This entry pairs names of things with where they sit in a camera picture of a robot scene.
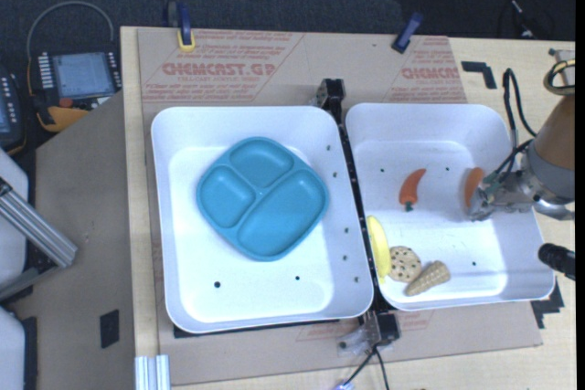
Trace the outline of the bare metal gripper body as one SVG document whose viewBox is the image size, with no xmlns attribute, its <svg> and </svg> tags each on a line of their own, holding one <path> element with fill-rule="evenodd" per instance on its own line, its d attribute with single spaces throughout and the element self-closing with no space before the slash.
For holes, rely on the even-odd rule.
<svg viewBox="0 0 585 390">
<path fill-rule="evenodd" d="M 484 179 L 484 212 L 538 213 L 557 219 L 573 220 L 568 205 L 575 200 L 574 173 L 566 170 L 535 173 L 516 170 L 492 173 Z"/>
</svg>

